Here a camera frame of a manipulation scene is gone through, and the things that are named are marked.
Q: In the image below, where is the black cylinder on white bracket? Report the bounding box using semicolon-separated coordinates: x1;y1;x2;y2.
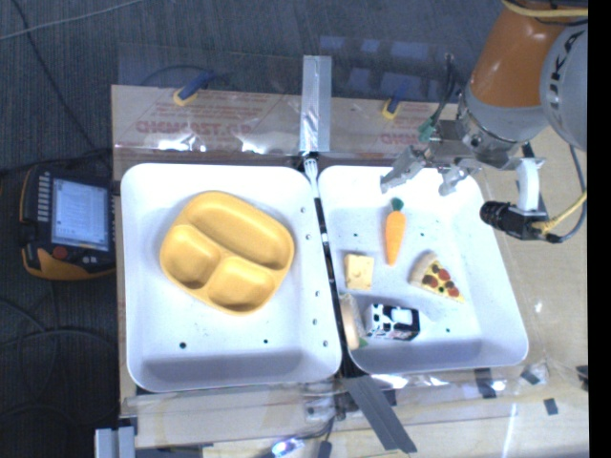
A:
478;156;550;241

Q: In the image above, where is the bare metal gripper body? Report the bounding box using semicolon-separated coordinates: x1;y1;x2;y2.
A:
419;117;522;171

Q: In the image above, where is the white plastic tray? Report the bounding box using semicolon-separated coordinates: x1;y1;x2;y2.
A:
316;163;530;376
118;161;344;394

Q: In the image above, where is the pizza slice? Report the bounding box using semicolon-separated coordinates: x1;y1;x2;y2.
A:
408;250;466;304

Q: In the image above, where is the orange carrot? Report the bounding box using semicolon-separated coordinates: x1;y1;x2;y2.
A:
383;196;408;267

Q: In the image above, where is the tan bread sandwich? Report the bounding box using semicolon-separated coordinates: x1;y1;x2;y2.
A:
338;291;369;351

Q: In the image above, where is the yellow cheese wedge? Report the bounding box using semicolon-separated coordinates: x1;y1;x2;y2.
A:
343;252;376;291

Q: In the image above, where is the yellow divided plate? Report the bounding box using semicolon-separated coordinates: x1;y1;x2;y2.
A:
158;189;296;317

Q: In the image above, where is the brown cardboard board red print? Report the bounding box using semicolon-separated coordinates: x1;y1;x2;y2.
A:
109;83;550;448

